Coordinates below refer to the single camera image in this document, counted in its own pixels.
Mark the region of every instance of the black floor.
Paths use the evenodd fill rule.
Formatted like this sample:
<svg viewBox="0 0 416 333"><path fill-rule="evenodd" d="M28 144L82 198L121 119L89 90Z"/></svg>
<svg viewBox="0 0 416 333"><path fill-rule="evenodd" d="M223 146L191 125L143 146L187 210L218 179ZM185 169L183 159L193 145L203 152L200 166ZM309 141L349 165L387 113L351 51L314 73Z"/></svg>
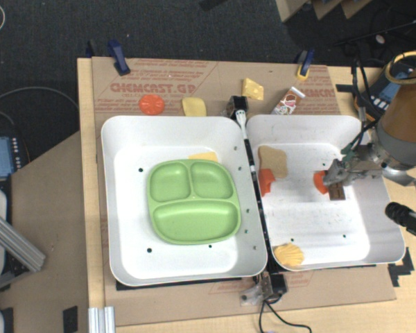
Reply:
<svg viewBox="0 0 416 333"><path fill-rule="evenodd" d="M88 40L106 54L109 39L127 57L291 63L315 49L315 64L349 66L355 46L339 40L381 31L416 19L416 0L373 0L351 19L337 7L318 21L305 5L283 24L275 0L0 0L0 95L21 87L50 87L77 101L76 59ZM386 35L379 48L357 42L366 65L416 49L416 24ZM58 94L20 92L0 100L32 159L78 130L78 113ZM0 128L8 122L0 116Z"/></svg>

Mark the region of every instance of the red object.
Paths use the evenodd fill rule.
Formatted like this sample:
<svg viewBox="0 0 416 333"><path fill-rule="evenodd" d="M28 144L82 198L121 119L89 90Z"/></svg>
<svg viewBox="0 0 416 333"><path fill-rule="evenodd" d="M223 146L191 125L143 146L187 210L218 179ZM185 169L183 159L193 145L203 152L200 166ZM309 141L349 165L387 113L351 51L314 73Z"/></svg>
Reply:
<svg viewBox="0 0 416 333"><path fill-rule="evenodd" d="M276 181L271 169L259 169L259 187L261 188L261 196L271 192L271 183Z"/></svg>
<svg viewBox="0 0 416 333"><path fill-rule="evenodd" d="M314 186L316 186L316 189L319 190L321 194L328 193L328 187L324 185L324 182L322 181L322 178L326 175L325 170L319 171L314 174L313 181Z"/></svg>
<svg viewBox="0 0 416 333"><path fill-rule="evenodd" d="M159 95L148 94L140 99L139 107L144 114L161 114L165 109L165 102Z"/></svg>

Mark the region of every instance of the yellow shell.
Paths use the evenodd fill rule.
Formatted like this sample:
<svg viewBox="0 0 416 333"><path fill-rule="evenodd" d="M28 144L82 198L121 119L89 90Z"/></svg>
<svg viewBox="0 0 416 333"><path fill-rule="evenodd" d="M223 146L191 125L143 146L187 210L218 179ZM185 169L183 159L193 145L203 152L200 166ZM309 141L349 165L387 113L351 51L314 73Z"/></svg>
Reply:
<svg viewBox="0 0 416 333"><path fill-rule="evenodd" d="M304 253L292 243L278 246L273 252L279 263L284 266L297 266L304 261Z"/></svg>

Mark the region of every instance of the snack package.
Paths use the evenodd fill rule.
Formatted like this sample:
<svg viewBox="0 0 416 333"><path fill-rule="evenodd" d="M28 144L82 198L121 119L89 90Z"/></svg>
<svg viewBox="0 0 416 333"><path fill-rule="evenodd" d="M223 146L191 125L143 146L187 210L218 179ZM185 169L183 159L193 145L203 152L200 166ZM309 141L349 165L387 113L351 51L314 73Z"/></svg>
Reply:
<svg viewBox="0 0 416 333"><path fill-rule="evenodd" d="M278 102L271 114L292 114L304 98L305 94L292 86Z"/></svg>

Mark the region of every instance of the green divided dish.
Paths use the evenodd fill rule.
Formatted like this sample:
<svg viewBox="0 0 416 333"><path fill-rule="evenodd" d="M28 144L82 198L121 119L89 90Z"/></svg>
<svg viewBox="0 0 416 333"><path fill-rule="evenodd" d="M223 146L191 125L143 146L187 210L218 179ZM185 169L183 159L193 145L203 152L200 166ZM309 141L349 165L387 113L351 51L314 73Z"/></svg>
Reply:
<svg viewBox="0 0 416 333"><path fill-rule="evenodd" d="M148 207L156 233L172 244L206 244L236 234L241 211L228 170L211 160L172 160L148 176Z"/></svg>

